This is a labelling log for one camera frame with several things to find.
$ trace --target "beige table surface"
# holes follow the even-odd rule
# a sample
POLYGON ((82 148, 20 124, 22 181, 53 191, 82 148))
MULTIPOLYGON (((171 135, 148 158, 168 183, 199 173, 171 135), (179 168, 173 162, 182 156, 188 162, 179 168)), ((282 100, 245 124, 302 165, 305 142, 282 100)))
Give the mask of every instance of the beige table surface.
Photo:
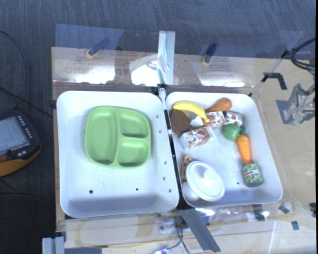
MULTIPOLYGON (((200 56, 175 55, 175 61, 180 65, 200 59, 200 56)), ((276 62, 256 58, 227 60, 233 71, 238 68, 241 72, 253 73, 256 84, 263 72, 276 62)), ((276 204, 262 206, 264 221, 254 217, 251 207, 217 209, 208 228, 221 253, 316 253, 316 218, 309 206, 316 202, 315 118, 300 126, 283 124, 276 104, 276 100, 287 101, 296 84, 308 89, 313 81, 307 71, 297 68, 289 60, 284 60, 276 72, 282 73, 288 89, 281 90, 277 79, 268 79, 252 98, 257 103, 277 166, 283 197, 276 204), (281 211, 281 206, 288 212, 281 211)), ((77 89, 99 90, 96 86, 54 82, 53 99, 66 90, 77 89)), ((178 237, 171 223, 177 212, 65 219, 59 201, 57 138, 54 110, 56 221, 58 231, 66 232, 65 248, 98 247, 102 248, 102 253, 153 253, 177 243, 178 237)), ((201 249, 189 229, 184 232, 184 242, 190 253, 211 253, 201 249)), ((172 251, 185 253, 182 245, 172 251)))

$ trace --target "can lid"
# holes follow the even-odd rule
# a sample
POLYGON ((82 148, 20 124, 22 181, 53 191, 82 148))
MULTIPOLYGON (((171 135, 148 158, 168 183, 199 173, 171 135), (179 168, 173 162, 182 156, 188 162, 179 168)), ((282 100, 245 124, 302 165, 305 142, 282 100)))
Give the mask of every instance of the can lid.
POLYGON ((220 175, 204 162, 190 163, 186 168, 186 180, 191 189, 206 201, 217 201, 225 194, 225 186, 220 175))

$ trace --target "candy bar wrapper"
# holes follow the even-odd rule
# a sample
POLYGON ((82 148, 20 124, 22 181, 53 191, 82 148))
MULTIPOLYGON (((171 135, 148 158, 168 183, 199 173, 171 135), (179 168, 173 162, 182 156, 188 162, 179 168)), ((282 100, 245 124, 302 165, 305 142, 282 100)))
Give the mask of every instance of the candy bar wrapper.
POLYGON ((215 138, 214 132, 210 127, 201 127, 192 131, 183 133, 179 140, 184 149, 200 146, 215 138))
POLYGON ((224 113, 222 111, 212 111, 207 112, 206 117, 209 118, 209 122, 206 122, 201 117, 197 116, 194 120, 191 121, 192 127, 202 127, 208 126, 211 128, 221 127, 226 122, 224 113))
POLYGON ((182 181, 186 180, 186 168, 189 163, 192 162, 191 157, 188 154, 184 155, 184 161, 181 165, 180 178, 182 181))
POLYGON ((226 111, 225 120, 224 125, 237 124, 241 126, 243 124, 243 115, 233 111, 226 111))

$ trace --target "yellow banana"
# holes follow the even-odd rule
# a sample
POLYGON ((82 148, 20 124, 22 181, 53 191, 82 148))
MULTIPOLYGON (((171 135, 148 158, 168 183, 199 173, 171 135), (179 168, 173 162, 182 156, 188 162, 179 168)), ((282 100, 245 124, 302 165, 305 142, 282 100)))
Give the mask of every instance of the yellow banana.
POLYGON ((205 120, 205 122, 210 121, 209 118, 206 117, 205 109, 197 103, 191 101, 178 101, 173 104, 172 108, 176 110, 190 111, 195 115, 200 116, 202 119, 205 120))

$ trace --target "white tray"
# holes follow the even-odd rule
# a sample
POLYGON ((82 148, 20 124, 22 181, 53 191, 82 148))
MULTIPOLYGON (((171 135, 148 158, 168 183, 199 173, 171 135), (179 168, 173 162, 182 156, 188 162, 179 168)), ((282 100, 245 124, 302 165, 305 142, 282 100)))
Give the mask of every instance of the white tray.
POLYGON ((163 106, 150 93, 62 93, 57 100, 60 204, 71 217, 164 212, 179 201, 163 106), (84 151, 84 130, 91 109, 101 105, 137 110, 149 120, 151 156, 131 169, 101 167, 84 151))
POLYGON ((252 98, 243 94, 173 92, 167 96, 166 104, 169 111, 172 105, 180 100, 193 101, 204 108, 209 108, 224 97, 232 101, 231 111, 243 115, 245 133, 250 138, 251 158, 259 165, 264 182, 262 185, 252 188, 245 185, 242 176, 241 156, 237 145, 224 137, 221 128, 214 129, 216 139, 212 142, 186 151, 183 149, 179 137, 173 133, 179 168, 181 168, 184 154, 187 153, 192 159, 213 166, 225 184, 225 195, 222 199, 216 202, 199 199, 189 204, 193 207, 221 207, 279 201, 282 197, 282 186, 257 106, 252 98))

